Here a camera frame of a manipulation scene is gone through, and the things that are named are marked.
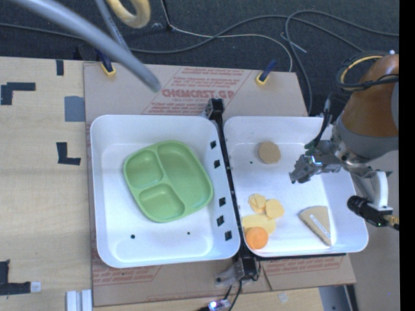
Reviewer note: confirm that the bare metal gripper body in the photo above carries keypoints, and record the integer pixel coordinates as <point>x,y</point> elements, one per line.
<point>327,157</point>

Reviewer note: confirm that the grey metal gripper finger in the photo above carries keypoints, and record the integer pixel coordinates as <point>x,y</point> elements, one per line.
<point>312,173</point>
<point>296,173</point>

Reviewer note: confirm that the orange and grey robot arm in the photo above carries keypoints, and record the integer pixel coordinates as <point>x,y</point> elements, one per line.
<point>369,115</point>

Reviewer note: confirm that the white plastic tray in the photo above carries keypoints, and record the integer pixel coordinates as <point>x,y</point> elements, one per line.
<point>113,206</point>
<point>291,193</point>

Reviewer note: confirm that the tan round biscuit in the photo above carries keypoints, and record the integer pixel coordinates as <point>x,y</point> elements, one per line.
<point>269,152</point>

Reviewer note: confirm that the yellow round slice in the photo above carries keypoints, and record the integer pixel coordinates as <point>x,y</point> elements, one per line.
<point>275,208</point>

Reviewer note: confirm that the yellow ruffled chip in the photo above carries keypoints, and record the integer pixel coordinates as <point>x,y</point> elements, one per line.
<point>256,202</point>

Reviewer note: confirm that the pale yellow flat slice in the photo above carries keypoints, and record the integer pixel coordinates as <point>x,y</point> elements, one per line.
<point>259,222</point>

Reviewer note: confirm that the thin black rod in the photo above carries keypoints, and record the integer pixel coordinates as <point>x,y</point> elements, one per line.
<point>231,186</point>

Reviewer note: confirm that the orange round carrot piece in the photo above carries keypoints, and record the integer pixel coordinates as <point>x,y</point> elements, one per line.
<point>256,238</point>

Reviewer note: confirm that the green divided plate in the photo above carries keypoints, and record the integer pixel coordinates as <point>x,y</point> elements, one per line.
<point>175,170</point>

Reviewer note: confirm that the brown cardboard board red print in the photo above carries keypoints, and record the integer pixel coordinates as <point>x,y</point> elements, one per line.
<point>194,91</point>

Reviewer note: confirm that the black cylinder on white bracket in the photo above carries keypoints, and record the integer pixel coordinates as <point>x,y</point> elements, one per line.
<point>366,207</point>

